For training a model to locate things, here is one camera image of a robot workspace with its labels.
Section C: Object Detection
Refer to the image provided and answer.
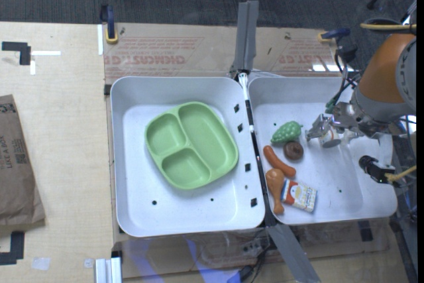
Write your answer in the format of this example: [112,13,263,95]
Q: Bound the green grapes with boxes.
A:
[270,120,304,145]

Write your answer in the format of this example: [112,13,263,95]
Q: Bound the black cylinder on white bracket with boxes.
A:
[358,155,397,186]

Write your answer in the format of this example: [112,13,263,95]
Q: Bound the white plastic tray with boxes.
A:
[109,76,266,238]
[247,76,399,226]

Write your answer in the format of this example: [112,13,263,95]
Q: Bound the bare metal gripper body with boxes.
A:
[332,101,382,141]

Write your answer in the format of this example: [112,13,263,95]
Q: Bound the small white can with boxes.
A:
[318,127,343,148]

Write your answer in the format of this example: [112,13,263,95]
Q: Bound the orange sausage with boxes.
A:
[262,144,297,178]

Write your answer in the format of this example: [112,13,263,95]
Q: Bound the brown doughnut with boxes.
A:
[283,140,305,162]

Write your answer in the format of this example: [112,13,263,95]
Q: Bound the brown paper bag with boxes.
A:
[0,93,47,227]

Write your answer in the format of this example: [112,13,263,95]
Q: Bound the brown cardboard board red print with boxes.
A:
[103,22,399,279]

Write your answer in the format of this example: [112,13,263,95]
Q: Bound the green divided plate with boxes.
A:
[144,101,240,191]

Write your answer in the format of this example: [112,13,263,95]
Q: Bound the white and red carton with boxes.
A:
[280,179,318,213]

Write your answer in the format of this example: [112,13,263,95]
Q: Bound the brown chicken drumstick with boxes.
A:
[265,168,286,215]

